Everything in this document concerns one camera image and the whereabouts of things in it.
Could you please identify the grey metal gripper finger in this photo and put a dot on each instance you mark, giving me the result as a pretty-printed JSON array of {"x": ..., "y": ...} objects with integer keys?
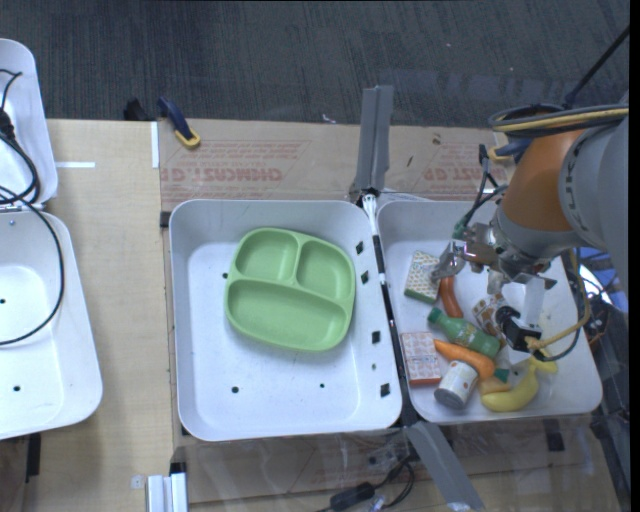
[
  {"x": 495, "y": 282},
  {"x": 447, "y": 262}
]

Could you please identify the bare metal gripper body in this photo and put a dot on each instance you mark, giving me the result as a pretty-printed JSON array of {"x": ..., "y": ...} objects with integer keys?
[{"x": 482, "y": 245}]

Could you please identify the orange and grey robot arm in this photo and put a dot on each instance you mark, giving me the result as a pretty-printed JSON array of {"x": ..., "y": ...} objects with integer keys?
[{"x": 545, "y": 190}]

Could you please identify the white and brown packet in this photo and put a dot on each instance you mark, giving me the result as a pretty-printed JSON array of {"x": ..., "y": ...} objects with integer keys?
[{"x": 487, "y": 312}]

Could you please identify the white carton with orange print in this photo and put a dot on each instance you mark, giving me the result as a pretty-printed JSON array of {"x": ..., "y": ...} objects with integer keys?
[{"x": 420, "y": 277}]

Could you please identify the orange sausage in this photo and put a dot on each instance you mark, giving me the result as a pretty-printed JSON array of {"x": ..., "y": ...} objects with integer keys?
[{"x": 451, "y": 302}]

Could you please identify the green bottle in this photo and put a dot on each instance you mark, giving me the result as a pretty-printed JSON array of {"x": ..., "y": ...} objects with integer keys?
[{"x": 465, "y": 332}]

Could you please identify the orange carrot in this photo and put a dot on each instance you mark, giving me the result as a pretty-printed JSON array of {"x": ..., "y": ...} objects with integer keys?
[{"x": 467, "y": 357}]

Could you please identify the white can with orange print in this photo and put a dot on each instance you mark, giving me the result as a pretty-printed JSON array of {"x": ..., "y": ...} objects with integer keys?
[{"x": 456, "y": 385}]

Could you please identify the yellow banana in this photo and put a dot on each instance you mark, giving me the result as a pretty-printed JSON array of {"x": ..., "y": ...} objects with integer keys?
[{"x": 520, "y": 392}]

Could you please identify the white plastic tray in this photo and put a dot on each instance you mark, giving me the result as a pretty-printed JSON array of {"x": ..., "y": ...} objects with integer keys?
[
  {"x": 280, "y": 390},
  {"x": 565, "y": 385}
]

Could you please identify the green divided plate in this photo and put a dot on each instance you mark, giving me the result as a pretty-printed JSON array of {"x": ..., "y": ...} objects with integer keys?
[{"x": 290, "y": 305}]

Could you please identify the brown cardboard board red print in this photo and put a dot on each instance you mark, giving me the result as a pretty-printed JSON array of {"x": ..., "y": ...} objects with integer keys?
[{"x": 300, "y": 165}]

